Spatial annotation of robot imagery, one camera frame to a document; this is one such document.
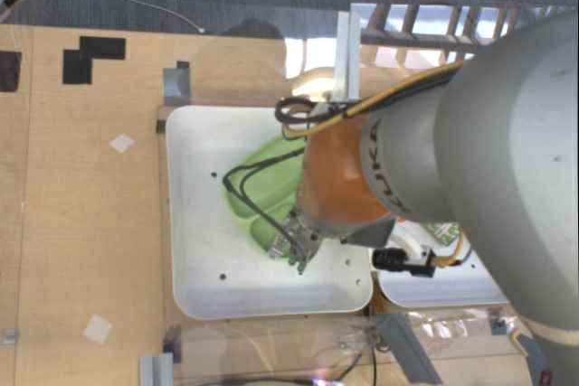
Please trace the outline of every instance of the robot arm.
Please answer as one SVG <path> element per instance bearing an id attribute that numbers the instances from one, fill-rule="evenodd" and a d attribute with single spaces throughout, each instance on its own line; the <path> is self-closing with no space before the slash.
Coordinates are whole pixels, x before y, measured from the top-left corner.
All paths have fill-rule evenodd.
<path id="1" fill-rule="evenodd" d="M 563 384 L 579 381 L 577 28 L 576 11 L 538 22 L 315 131 L 297 201 L 305 248 L 384 245 L 394 216 L 459 222 Z"/>

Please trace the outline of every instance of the wooden table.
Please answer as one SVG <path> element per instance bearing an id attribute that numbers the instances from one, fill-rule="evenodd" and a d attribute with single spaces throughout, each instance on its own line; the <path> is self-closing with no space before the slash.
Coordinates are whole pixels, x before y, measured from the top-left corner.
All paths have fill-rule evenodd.
<path id="1" fill-rule="evenodd" d="M 125 38 L 126 59 L 94 61 L 92 85 L 63 85 L 62 51 L 78 49 L 81 35 Z M 161 350 L 170 297 L 156 133 L 163 69 L 190 61 L 196 104 L 271 106 L 296 85 L 283 75 L 285 47 L 0 25 L 0 50 L 14 49 L 23 53 L 21 86 L 0 93 L 0 330 L 17 327 L 20 339 L 0 345 L 0 384 L 136 385 L 138 357 Z M 366 76 L 363 94 L 400 77 Z M 122 134 L 135 141 L 123 154 L 110 146 Z M 94 315 L 112 324 L 103 344 L 83 334 Z M 191 333 L 201 326 L 190 323 Z M 486 346 L 480 355 L 435 361 L 446 384 L 529 384 L 508 339 L 481 336 L 477 345 Z M 209 340 L 189 348 L 208 362 L 220 355 Z M 381 381 L 406 384 L 386 355 Z M 348 384 L 371 374 L 366 362 Z"/>

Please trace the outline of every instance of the white container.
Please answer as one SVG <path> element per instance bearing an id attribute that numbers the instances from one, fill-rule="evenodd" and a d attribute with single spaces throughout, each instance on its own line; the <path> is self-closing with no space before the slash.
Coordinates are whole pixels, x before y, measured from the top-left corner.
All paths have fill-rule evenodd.
<path id="1" fill-rule="evenodd" d="M 441 245 L 420 223 L 405 221 L 396 223 L 418 243 L 429 246 L 439 256 L 452 254 L 455 240 L 449 246 Z M 465 239 L 459 254 L 461 259 L 470 247 Z M 476 252 L 462 266 L 437 268 L 432 278 L 413 277 L 409 272 L 385 272 L 378 274 L 380 288 L 393 303 L 401 307 L 446 307 L 502 305 L 508 302 L 495 280 L 490 276 Z"/>
<path id="2" fill-rule="evenodd" d="M 173 289 L 193 318 L 353 312 L 370 300 L 366 249 L 327 240 L 300 276 L 230 214 L 221 177 L 279 133 L 268 108 L 181 107 L 167 121 Z"/>

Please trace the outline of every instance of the white bracket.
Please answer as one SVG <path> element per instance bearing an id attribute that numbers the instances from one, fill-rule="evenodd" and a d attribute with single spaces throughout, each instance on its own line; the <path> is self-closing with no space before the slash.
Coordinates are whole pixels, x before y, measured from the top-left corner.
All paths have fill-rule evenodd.
<path id="1" fill-rule="evenodd" d="M 339 12 L 332 101 L 358 100 L 360 95 L 360 14 Z"/>

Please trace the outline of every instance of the white square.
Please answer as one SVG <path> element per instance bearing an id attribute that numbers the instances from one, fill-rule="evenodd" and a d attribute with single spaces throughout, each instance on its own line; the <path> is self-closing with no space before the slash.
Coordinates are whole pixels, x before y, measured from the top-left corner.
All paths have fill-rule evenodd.
<path id="1" fill-rule="evenodd" d="M 135 143 L 131 137 L 127 134 L 121 134 L 117 138 L 115 138 L 112 142 L 110 142 L 110 146 L 112 146 L 115 150 L 119 153 L 125 153 L 128 148 Z"/>
<path id="2" fill-rule="evenodd" d="M 95 343 L 103 344 L 109 336 L 110 328 L 112 328 L 111 322 L 95 314 L 85 328 L 84 335 Z"/>

